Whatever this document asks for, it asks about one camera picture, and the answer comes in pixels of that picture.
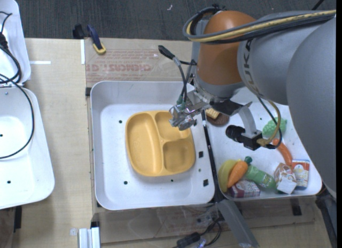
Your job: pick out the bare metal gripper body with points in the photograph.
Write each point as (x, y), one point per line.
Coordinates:
(193, 104)

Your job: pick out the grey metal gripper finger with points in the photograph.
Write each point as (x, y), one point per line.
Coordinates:
(175, 120)
(186, 124)

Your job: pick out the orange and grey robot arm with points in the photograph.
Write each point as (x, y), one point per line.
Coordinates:
(267, 62)

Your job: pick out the yellow waffle biscuit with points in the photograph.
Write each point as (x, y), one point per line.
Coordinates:
(211, 112)

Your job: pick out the brown doughnut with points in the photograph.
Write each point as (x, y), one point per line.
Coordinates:
(219, 120)

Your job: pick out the yellow divided plate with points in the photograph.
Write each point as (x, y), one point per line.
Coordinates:
(144, 145)

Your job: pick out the yellow banana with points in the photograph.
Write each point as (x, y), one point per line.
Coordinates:
(223, 173)

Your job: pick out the orange carrot with green top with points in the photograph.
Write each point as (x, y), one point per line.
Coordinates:
(237, 172)

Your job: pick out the white plastic tray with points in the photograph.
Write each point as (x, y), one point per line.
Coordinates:
(115, 161)
(263, 156)

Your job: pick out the green grapes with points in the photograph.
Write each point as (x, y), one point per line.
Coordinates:
(270, 127)

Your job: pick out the pink carton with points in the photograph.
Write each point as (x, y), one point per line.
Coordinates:
(245, 189)

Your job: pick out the green bottle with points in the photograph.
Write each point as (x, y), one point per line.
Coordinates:
(260, 177)

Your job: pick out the orange sausage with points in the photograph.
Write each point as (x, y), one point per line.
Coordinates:
(285, 153)

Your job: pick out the brown and white carton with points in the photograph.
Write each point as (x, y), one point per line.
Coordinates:
(285, 178)

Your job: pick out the orange and white carton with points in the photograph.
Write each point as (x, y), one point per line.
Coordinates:
(302, 173)

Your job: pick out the black cylinder on white bracket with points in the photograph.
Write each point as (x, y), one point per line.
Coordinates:
(249, 138)

